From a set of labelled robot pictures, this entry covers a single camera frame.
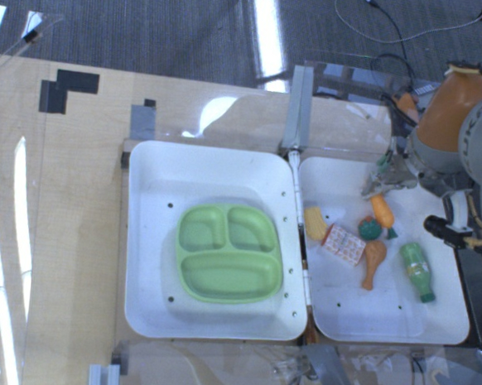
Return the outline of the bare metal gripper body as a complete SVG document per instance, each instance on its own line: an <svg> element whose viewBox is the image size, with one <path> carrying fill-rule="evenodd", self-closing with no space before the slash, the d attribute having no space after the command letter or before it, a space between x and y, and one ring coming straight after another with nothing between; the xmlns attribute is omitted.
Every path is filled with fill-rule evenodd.
<svg viewBox="0 0 482 385"><path fill-rule="evenodd" d="M407 161L401 155L393 155L382 175L394 189L413 189L417 186L417 177L410 171Z"/></svg>

